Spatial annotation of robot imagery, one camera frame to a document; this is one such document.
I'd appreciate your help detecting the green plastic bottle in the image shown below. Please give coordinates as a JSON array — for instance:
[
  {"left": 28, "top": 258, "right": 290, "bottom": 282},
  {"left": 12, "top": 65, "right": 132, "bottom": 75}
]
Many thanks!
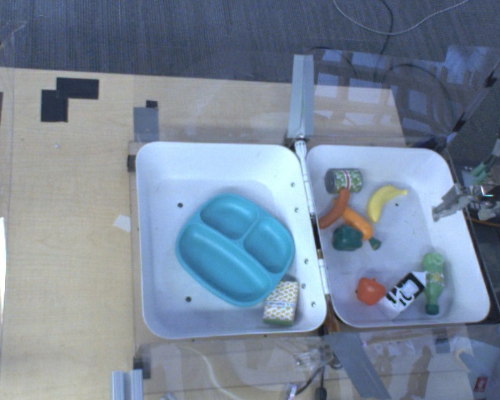
[{"left": 421, "top": 252, "right": 447, "bottom": 317}]

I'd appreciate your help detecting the orange sausage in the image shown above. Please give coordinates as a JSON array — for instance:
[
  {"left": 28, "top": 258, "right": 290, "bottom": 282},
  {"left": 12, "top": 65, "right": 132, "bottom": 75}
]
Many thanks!
[{"left": 317, "top": 187, "right": 352, "bottom": 230}]

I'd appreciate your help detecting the white plastic tray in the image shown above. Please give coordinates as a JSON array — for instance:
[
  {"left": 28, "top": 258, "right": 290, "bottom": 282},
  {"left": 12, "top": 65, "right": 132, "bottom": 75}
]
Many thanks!
[
  {"left": 305, "top": 144, "right": 492, "bottom": 330},
  {"left": 134, "top": 141, "right": 328, "bottom": 341}
]

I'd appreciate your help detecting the orange carrot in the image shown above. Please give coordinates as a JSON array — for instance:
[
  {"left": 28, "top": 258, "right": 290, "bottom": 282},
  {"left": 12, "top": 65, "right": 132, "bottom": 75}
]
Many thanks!
[{"left": 341, "top": 206, "right": 383, "bottom": 251}]

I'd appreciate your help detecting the yellow banana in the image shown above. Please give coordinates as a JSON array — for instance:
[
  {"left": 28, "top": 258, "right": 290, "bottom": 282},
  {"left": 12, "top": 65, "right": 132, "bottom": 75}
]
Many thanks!
[{"left": 366, "top": 184, "right": 409, "bottom": 225}]

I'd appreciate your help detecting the orange tomato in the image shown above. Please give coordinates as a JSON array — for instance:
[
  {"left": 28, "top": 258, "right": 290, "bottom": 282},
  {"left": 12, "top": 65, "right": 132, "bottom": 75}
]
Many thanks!
[{"left": 355, "top": 277, "right": 388, "bottom": 307}]

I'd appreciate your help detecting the black and white carton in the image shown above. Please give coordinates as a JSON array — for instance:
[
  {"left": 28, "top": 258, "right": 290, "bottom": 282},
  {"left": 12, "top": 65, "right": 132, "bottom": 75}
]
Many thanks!
[{"left": 376, "top": 271, "right": 428, "bottom": 321}]

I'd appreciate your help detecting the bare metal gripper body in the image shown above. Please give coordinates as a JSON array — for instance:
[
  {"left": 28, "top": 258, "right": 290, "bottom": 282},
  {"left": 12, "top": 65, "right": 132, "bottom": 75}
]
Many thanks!
[{"left": 466, "top": 182, "right": 500, "bottom": 208}]

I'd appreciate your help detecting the green pepper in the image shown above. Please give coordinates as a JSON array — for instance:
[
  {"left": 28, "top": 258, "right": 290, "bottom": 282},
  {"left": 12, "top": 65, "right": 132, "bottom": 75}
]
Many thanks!
[{"left": 332, "top": 224, "right": 365, "bottom": 253}]

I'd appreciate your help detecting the green and white can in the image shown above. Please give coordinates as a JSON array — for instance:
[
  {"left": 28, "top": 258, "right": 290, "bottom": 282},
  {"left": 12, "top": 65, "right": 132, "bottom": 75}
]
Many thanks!
[{"left": 324, "top": 167, "right": 364, "bottom": 195}]

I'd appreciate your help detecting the blue divided plate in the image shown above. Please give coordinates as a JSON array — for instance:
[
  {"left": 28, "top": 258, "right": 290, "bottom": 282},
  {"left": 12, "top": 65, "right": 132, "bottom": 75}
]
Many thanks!
[{"left": 175, "top": 192, "right": 297, "bottom": 308}]

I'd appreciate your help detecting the yellow patterned carton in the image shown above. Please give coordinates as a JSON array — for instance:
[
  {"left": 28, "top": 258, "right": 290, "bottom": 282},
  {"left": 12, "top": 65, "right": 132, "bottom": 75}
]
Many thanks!
[{"left": 262, "top": 280, "right": 301, "bottom": 327}]

